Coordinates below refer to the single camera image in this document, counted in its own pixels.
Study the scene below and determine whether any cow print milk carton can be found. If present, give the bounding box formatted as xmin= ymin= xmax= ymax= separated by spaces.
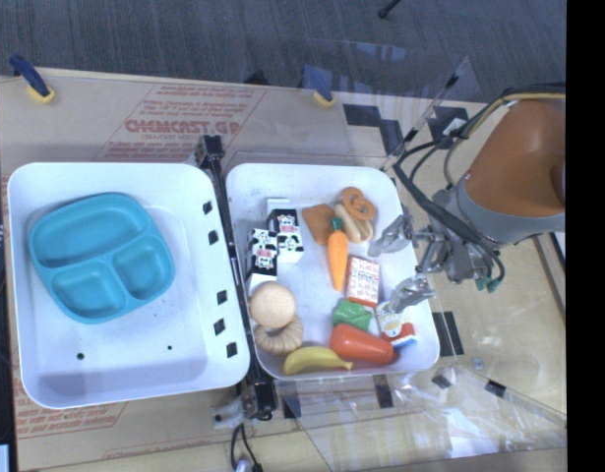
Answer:
xmin=245 ymin=227 xmax=280 ymax=295
xmin=265 ymin=197 xmax=305 ymax=265

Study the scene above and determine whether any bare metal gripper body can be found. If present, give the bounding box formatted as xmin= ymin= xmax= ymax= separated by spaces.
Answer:
xmin=418 ymin=189 xmax=503 ymax=285

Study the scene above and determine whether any thin black rod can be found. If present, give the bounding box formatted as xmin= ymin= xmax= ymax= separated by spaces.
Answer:
xmin=209 ymin=154 xmax=265 ymax=393

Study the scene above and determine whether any orange pretzel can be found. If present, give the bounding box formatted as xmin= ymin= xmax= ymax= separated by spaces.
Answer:
xmin=341 ymin=186 xmax=377 ymax=222

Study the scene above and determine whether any blue divided plate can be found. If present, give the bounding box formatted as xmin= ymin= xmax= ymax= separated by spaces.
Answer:
xmin=28 ymin=191 xmax=177 ymax=325

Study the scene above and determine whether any white plastic tray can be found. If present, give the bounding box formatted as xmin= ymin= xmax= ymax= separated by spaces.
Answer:
xmin=224 ymin=161 xmax=442 ymax=383
xmin=6 ymin=160 xmax=252 ymax=410

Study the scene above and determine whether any brown toast slice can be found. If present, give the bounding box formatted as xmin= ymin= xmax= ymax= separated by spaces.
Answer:
xmin=301 ymin=203 xmax=338 ymax=247

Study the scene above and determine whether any red and white packet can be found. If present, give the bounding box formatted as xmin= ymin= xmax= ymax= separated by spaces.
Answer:
xmin=344 ymin=255 xmax=382 ymax=309

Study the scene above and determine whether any white carton with yellow print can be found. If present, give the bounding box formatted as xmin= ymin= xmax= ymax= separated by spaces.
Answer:
xmin=375 ymin=301 xmax=419 ymax=349

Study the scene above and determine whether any orange carrot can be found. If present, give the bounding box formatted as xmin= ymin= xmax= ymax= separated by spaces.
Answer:
xmin=327 ymin=216 xmax=351 ymax=293

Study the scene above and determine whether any beige doughnut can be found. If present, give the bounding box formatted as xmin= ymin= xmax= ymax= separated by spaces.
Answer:
xmin=253 ymin=314 xmax=305 ymax=355

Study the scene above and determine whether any yellow banana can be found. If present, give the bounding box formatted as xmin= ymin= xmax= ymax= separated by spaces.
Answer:
xmin=282 ymin=345 xmax=354 ymax=377

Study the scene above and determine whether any beige round bun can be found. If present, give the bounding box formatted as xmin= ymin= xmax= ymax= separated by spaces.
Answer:
xmin=248 ymin=280 xmax=298 ymax=329

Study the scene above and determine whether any green lettuce leaf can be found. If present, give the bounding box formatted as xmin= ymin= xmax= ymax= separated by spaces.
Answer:
xmin=331 ymin=297 xmax=374 ymax=333

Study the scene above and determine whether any brown cardboard board red print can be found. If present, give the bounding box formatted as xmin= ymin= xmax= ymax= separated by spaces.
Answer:
xmin=0 ymin=66 xmax=353 ymax=472

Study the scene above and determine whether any black block with thin wires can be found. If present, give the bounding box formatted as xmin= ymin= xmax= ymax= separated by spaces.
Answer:
xmin=195 ymin=134 xmax=226 ymax=167
xmin=236 ymin=378 xmax=279 ymax=421

